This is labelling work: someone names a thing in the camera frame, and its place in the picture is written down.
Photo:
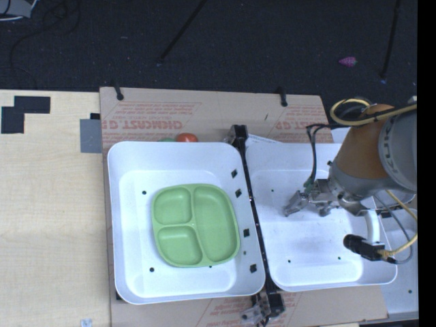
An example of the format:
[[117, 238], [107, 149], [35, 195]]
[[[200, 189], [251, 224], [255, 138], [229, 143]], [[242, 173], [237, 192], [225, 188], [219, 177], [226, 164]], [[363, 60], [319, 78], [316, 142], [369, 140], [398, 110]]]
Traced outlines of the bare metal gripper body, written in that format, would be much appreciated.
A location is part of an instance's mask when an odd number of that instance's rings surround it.
[[364, 211], [361, 199], [330, 179], [315, 180], [309, 192], [309, 202], [314, 204], [316, 209], [319, 203], [332, 203], [336, 205], [335, 209], [342, 208], [354, 216], [360, 216]]

